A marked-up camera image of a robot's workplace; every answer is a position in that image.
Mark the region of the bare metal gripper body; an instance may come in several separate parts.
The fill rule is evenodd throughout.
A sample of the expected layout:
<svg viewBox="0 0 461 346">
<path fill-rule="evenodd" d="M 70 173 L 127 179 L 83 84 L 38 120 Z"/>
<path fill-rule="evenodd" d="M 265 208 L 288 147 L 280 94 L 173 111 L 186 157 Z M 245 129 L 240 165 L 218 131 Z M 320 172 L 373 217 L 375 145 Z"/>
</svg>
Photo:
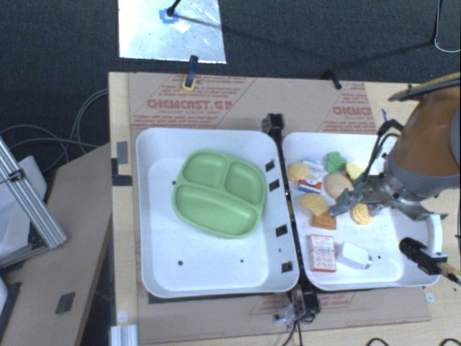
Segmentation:
<svg viewBox="0 0 461 346">
<path fill-rule="evenodd" d="M 390 207 L 406 195 L 406 188 L 393 175 L 379 174 L 360 177 L 355 182 L 355 192 L 360 203 Z"/>
</svg>

